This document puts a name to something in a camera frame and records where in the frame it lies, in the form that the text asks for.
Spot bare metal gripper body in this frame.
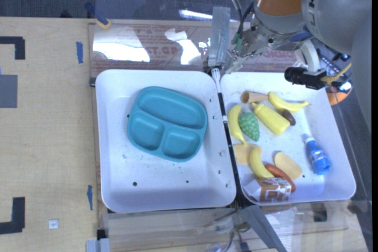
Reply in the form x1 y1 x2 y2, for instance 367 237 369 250
235 27 296 58

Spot tan ice cream cone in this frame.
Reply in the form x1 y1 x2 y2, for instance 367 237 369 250
240 90 270 104

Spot yellow banana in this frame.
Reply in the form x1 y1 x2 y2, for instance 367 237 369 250
249 146 275 180
227 104 248 146
268 91 310 114

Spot green grapes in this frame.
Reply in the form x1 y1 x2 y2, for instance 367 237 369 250
238 112 261 142

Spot yellow squeeze bottle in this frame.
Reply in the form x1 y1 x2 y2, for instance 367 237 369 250
251 102 291 136

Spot small brown oval toy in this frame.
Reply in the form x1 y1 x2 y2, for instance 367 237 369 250
281 109 296 127

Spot blue divided plate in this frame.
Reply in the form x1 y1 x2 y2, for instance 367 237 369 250
126 86 208 163

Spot yellow round chip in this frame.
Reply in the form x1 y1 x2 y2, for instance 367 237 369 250
233 143 262 165

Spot white plastic tray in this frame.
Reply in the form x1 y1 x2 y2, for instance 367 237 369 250
94 68 237 214
220 71 357 206

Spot brown cardboard board red print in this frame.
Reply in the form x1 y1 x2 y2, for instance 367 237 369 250
88 19 350 231

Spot orange sausage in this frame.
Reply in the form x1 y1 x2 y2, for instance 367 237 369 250
264 163 296 194

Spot blue bottle white cap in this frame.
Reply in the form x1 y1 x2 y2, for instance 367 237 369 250
301 133 331 176

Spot orange and white carton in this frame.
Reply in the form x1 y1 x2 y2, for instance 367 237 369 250
242 176 293 203

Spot black cylinder on white bracket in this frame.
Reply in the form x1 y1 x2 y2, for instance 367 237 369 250
284 40 329 91

